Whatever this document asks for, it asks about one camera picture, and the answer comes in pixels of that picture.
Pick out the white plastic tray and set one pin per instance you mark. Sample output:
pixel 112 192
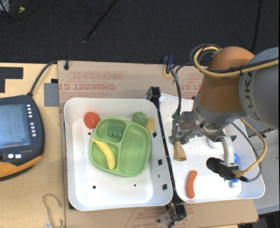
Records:
pixel 121 191
pixel 208 189

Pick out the green pea pods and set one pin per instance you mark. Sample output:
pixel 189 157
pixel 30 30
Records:
pixel 115 129

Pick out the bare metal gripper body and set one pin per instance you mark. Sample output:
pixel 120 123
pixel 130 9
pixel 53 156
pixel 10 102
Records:
pixel 189 125

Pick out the green divided plate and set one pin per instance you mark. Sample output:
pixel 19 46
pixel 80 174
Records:
pixel 134 151

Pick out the brown cardboard board red print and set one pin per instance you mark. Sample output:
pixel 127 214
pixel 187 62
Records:
pixel 130 79

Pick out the orange sausage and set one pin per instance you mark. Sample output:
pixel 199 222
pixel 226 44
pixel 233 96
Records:
pixel 191 184

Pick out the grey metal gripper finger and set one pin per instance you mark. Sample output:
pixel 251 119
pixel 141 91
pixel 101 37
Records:
pixel 185 140
pixel 173 136

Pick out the black cylinder on white bracket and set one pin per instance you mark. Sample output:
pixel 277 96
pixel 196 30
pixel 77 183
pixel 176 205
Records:
pixel 225 167

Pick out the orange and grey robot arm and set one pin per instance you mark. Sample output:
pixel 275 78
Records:
pixel 223 87

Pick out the tan ice cream cone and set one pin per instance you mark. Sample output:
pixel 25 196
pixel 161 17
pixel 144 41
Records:
pixel 180 152

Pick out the blue and white bottle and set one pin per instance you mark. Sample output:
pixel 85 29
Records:
pixel 235 183

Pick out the thin black rod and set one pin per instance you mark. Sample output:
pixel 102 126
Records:
pixel 166 151

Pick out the yellow banana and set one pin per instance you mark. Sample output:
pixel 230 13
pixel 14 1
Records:
pixel 106 152

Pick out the red tomato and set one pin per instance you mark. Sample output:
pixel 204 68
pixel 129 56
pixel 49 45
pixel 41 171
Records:
pixel 91 120

